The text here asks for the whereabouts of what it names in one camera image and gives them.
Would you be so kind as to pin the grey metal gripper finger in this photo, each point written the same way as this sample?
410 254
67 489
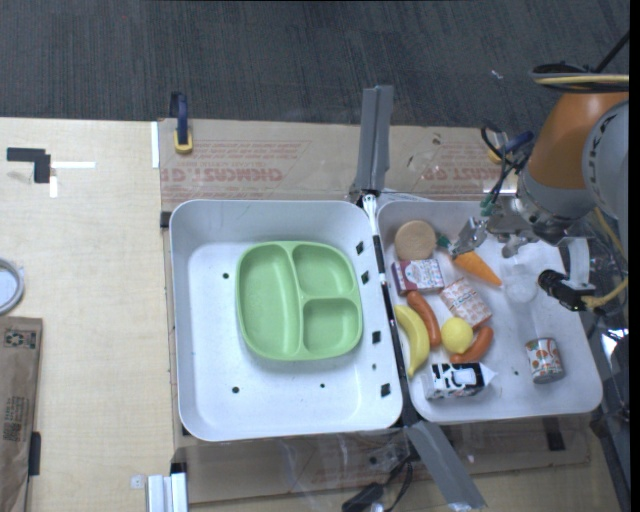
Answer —
512 246
469 239

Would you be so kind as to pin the white plastic tray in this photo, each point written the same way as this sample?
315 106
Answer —
520 395
215 360

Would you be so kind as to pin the brown cardboard board red print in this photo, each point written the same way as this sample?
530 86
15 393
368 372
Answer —
300 160

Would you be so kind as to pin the small orange print can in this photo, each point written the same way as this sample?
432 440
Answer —
544 360

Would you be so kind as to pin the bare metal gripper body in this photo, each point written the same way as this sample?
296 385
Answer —
520 217

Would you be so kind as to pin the yellow lemon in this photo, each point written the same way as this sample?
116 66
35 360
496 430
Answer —
457 335

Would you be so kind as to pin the brown paper envelope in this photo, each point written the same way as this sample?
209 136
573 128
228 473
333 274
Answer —
17 400

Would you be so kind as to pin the green divided plate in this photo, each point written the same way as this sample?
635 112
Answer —
270 305

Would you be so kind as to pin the orange patterned white carton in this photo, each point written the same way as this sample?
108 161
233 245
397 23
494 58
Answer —
466 302

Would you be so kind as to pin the yellow banana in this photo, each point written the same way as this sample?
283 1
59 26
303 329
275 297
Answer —
419 340

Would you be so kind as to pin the maroon and white carton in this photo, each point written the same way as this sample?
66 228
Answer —
417 276

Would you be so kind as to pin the orange carrot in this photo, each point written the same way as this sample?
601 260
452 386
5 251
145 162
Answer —
477 267

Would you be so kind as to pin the black cylinder on white bracket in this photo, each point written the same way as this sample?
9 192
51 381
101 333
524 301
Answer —
562 289

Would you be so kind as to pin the black and white milk carton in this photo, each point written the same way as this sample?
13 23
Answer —
457 381

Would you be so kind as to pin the tan round biscuit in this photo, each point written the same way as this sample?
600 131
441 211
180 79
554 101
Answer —
415 240

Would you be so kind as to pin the orange sausage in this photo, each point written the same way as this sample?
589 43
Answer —
477 346
425 317

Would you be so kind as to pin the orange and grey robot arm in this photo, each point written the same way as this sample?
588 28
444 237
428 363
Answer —
565 140

